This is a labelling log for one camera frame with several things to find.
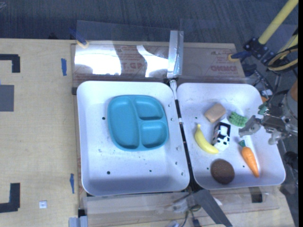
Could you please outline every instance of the light blue object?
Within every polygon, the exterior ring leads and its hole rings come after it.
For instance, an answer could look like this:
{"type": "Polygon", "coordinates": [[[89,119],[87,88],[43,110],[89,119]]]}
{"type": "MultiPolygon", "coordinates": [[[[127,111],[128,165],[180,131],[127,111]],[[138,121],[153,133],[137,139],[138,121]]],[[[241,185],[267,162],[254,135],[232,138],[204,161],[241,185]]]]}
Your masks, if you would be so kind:
{"type": "Polygon", "coordinates": [[[169,137],[163,107],[151,96],[114,97],[108,105],[107,120],[111,139],[122,150],[156,149],[169,137]]]}

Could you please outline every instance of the light wood surface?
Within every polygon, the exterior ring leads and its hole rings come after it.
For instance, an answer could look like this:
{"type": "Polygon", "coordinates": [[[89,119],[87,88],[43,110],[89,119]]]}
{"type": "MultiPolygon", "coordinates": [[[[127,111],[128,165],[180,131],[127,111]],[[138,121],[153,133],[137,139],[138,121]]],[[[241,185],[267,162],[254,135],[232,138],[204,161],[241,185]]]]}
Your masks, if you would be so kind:
{"type": "MultiPolygon", "coordinates": [[[[1,227],[64,227],[68,226],[69,217],[77,216],[80,202],[71,44],[74,41],[0,39],[0,53],[21,57],[21,73],[11,73],[10,61],[0,61],[1,84],[15,85],[14,112],[0,112],[0,203],[9,201],[10,183],[21,184],[20,208],[17,212],[0,213],[1,227]],[[62,74],[61,58],[67,60],[67,76],[62,74]],[[47,201],[46,209],[39,208],[39,201],[43,200],[47,201]]],[[[276,209],[227,217],[235,227],[294,226],[284,195],[275,191],[275,196],[276,209]]],[[[210,217],[199,220],[203,226],[214,224],[210,217]]]]}

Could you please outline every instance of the orange carrot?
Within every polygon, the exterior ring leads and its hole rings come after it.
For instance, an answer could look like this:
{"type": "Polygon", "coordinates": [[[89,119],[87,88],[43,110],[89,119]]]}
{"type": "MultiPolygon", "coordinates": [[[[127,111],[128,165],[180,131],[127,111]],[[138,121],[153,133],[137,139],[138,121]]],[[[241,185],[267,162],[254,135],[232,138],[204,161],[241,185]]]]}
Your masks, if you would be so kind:
{"type": "Polygon", "coordinates": [[[259,177],[259,170],[257,166],[257,162],[254,156],[254,153],[252,152],[251,148],[247,146],[242,146],[242,156],[244,158],[244,161],[248,165],[248,167],[251,169],[255,177],[259,177]]]}

